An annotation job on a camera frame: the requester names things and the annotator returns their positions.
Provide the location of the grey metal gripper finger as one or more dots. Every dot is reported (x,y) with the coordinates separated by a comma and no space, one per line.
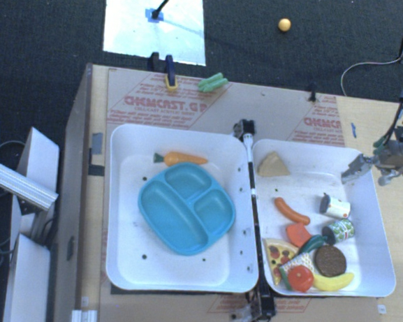
(386,178)
(356,168)

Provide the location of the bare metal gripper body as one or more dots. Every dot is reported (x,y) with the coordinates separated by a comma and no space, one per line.
(400,153)

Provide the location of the small white bottle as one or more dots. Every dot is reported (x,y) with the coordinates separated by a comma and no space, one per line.
(338,208)

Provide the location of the green can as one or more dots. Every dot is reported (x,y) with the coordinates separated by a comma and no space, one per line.
(341,230)

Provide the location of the orange sausage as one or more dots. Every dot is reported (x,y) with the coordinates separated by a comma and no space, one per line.
(290,212)

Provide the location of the beige bread wedge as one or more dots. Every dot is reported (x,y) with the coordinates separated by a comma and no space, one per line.
(272,166)

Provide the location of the green pepper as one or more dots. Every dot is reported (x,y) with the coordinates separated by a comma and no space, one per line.
(313,242)

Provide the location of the white plastic tray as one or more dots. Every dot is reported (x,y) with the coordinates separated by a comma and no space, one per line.
(368,262)
(126,255)

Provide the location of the orange-red flat piece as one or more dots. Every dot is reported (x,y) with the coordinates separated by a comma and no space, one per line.
(297,233)

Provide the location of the brown round biscuit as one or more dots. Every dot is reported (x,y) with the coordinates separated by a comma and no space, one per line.
(330,261)

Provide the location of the brown cardboard board, red print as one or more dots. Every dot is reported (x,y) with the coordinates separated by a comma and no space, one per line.
(269,110)

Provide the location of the thin black and white rod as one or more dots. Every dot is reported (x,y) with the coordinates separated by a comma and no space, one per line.
(253,189)

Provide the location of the white and green packet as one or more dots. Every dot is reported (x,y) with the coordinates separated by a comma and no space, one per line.
(301,261)

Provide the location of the yellow banana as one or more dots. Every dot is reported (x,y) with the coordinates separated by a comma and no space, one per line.
(334,282)

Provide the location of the pizza slice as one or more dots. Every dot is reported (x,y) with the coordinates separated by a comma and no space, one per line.
(277,256)

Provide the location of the red tomato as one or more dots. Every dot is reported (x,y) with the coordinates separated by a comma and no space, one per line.
(300,278)

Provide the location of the yellow ball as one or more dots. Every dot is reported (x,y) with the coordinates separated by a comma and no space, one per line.
(284,24)

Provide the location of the green beans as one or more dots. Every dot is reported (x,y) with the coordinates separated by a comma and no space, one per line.
(212,82)

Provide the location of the orange carrot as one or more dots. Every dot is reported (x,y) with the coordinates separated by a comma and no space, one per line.
(182,158)

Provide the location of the blue divided plate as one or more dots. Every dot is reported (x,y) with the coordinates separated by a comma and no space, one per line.
(183,211)

